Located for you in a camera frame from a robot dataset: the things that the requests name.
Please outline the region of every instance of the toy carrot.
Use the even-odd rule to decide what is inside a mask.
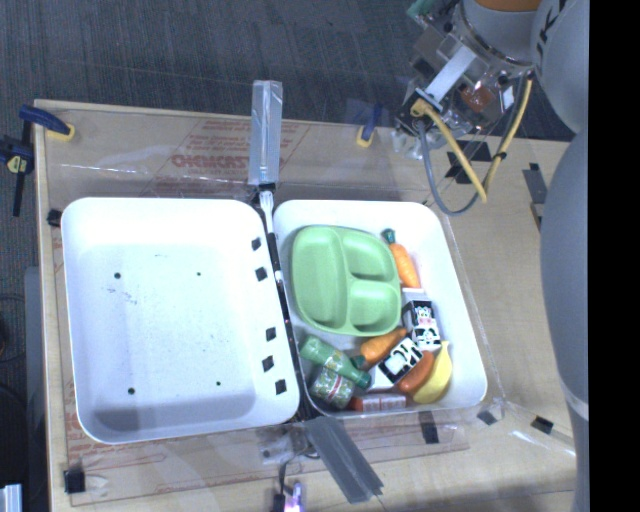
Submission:
[[[367,363],[375,364],[385,357],[407,334],[404,327],[396,327],[393,331],[370,338],[360,345],[360,353]]]
[[[398,390],[410,395],[418,391],[431,375],[435,359],[433,352],[423,350],[422,359],[398,382]]]
[[[420,278],[413,265],[413,261],[411,261],[411,256],[409,256],[404,245],[396,242],[395,231],[393,229],[385,229],[382,232],[382,236],[389,244],[389,249],[391,249],[391,254],[393,254],[393,259],[396,262],[398,276],[402,284],[407,288],[421,288]]]

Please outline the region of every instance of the toy banana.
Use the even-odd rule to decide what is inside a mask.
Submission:
[[[427,382],[415,392],[413,399],[419,404],[430,404],[438,400],[445,392],[449,381],[453,365],[449,355],[449,342],[443,341],[440,353],[436,357],[431,369],[431,376]]]

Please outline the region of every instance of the green bottle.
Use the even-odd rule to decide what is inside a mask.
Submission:
[[[316,336],[307,337],[300,346],[300,356],[352,380],[356,386],[362,389],[367,389],[371,384],[371,375],[353,366],[347,354],[321,341]]]

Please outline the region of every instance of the clamp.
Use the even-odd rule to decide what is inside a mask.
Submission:
[[[16,188],[13,196],[13,216],[20,216],[24,180],[27,174],[34,169],[34,153],[31,143],[31,125],[44,126],[54,138],[62,141],[71,140],[75,134],[73,125],[66,124],[49,112],[22,105],[19,113],[24,121],[22,126],[22,138],[20,140],[7,135],[0,141],[0,163],[4,164],[9,172],[16,175]]]

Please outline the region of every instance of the table surface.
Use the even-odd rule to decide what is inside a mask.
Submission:
[[[154,168],[157,159],[168,161],[165,152],[171,141],[174,157],[180,148],[187,147],[179,136],[185,123],[202,127],[202,123],[215,125],[224,121],[219,126],[228,129],[229,123],[246,125],[248,118],[49,100],[39,100],[36,105],[78,123],[73,144],[67,143],[66,147],[65,143],[51,141],[41,127],[35,131],[51,510],[270,510],[277,487],[273,468],[264,473],[258,471],[252,477],[237,474],[233,480],[216,480],[216,485],[201,481],[196,486],[167,485],[155,493],[146,493],[136,491],[144,487],[147,478],[152,478],[149,471],[157,471],[160,466],[132,469],[122,464],[94,474],[89,471],[89,490],[75,501],[72,498],[81,495],[65,492],[63,474],[70,468],[69,448],[74,442],[68,435],[70,418],[65,409],[69,392],[68,333],[60,321],[66,305],[57,276],[60,265],[56,266],[59,229],[47,222],[51,209],[63,209],[73,199],[102,191],[103,195],[119,195],[128,189],[119,192],[118,187],[129,186],[131,180],[141,180],[137,185],[142,187],[140,195],[158,195],[167,184],[176,184],[164,176],[164,180],[150,187],[149,169]],[[345,191],[348,198],[362,199],[391,197],[422,202],[428,196],[422,162],[407,156],[409,148],[394,151],[389,129],[378,128],[373,144],[365,149],[355,144],[355,126],[289,120],[285,124],[295,128],[287,134],[288,146],[283,149],[285,165],[281,177],[285,186],[280,201],[312,195],[339,197]],[[486,142],[493,152],[499,141],[489,137]],[[119,148],[118,155],[113,154],[114,147]],[[417,455],[410,455],[411,447],[403,446],[394,457],[390,453],[398,447],[379,443],[365,453],[372,454],[369,460],[384,483],[383,494],[357,505],[347,504],[322,463],[302,464],[288,482],[303,484],[307,510],[424,510],[436,506],[451,511],[569,510],[575,455],[542,301],[539,231],[531,209],[531,192],[523,177],[523,170],[535,164],[548,185],[565,148],[564,143],[514,140],[487,204],[478,203],[462,216],[442,218],[450,228],[449,243],[458,258],[457,268],[474,327],[486,344],[485,364],[495,376],[489,397],[493,403],[487,407],[497,407],[489,410],[499,411],[495,415],[498,421],[445,422],[440,428],[444,431],[449,427],[452,438],[460,442],[432,451],[424,446],[416,448]],[[245,149],[235,148],[236,157]],[[194,149],[192,145],[189,155],[219,150],[206,146]],[[234,155],[230,146],[225,151],[226,156]],[[173,159],[176,167],[184,163],[182,156],[183,160]],[[436,169],[448,169],[447,148],[435,151],[432,160]],[[91,169],[109,172],[96,173],[94,188],[73,182]],[[222,181],[233,188],[237,174],[228,169],[226,172]],[[445,199],[452,202],[465,201],[469,194],[470,185],[453,184],[443,192]],[[553,423],[550,433],[532,427],[538,417]],[[220,446],[216,450],[223,458],[235,456],[233,450],[225,453]],[[178,457],[173,462],[186,460]],[[164,471],[171,469],[169,464]],[[191,470],[199,475],[197,468]],[[115,489],[130,489],[129,497],[123,498]]]

